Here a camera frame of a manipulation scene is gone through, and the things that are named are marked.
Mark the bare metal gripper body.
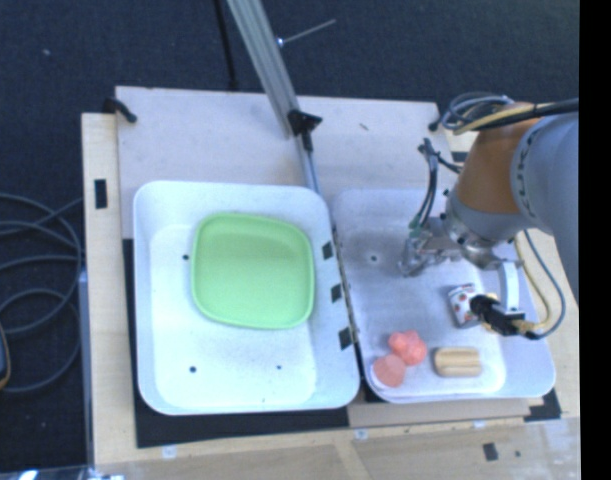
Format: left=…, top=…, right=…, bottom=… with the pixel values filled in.
left=423, top=216, right=509, bottom=272

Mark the white plastic tray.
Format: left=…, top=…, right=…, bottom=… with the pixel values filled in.
left=132, top=180, right=362, bottom=416
left=330, top=187, right=558, bottom=405

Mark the white can with red print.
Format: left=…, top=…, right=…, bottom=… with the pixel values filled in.
left=447, top=283, right=481, bottom=330

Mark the pink toy food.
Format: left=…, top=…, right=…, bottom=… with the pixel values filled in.
left=387, top=330, right=429, bottom=367
left=372, top=353, right=408, bottom=389

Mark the tan toy bread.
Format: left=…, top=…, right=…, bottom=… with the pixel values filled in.
left=431, top=346, right=483, bottom=379

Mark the green plate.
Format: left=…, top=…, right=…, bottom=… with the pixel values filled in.
left=190, top=211, right=317, bottom=331

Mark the black block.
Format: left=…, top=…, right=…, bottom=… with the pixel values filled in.
left=286, top=109, right=324, bottom=138

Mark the pale wood board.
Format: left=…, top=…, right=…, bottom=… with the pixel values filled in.
left=81, top=86, right=580, bottom=469

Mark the black cylinder on white bracket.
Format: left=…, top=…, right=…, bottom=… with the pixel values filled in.
left=468, top=261, right=528, bottom=338

